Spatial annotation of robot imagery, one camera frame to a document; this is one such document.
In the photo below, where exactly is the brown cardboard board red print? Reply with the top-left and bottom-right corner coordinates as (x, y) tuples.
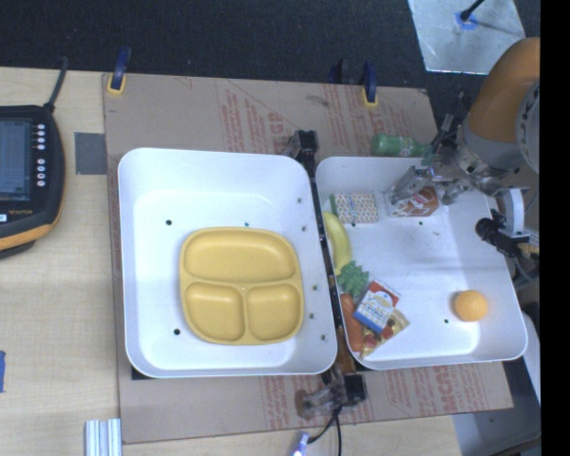
(102, 72), (515, 446)

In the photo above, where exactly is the yellow banana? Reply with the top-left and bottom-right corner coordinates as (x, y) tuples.
(322, 210), (353, 276)

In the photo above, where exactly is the green broccoli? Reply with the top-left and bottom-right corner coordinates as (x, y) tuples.
(336, 259), (371, 298)

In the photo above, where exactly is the pizza slice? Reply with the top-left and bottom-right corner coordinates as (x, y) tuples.
(360, 307), (411, 358)

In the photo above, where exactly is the orange carrot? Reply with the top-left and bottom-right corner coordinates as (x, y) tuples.
(339, 292), (367, 353)

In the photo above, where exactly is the green plastic bottle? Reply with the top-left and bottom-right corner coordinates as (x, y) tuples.
(370, 133), (431, 159)

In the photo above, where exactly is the blue and white carton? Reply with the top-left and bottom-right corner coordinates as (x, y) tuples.
(351, 278), (402, 334)

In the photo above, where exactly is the white plastic tray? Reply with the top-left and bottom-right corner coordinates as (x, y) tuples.
(117, 147), (338, 379)
(314, 156), (529, 371)

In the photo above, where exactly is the white orange patterned packet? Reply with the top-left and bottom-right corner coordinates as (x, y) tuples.
(330, 192), (381, 225)

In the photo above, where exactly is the black cylinder on white bracket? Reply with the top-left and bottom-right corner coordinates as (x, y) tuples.
(474, 186), (541, 261)

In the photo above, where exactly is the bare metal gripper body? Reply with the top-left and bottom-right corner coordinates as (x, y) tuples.
(431, 152), (517, 198)

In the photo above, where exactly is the orange ball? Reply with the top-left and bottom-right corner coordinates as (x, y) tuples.
(452, 289), (490, 323)

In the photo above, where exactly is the yellow divided plate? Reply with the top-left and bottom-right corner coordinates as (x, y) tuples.
(179, 226), (306, 346)

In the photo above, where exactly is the black block with thin wires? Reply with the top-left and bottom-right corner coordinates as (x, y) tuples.
(294, 371), (368, 420)
(283, 129), (320, 162)

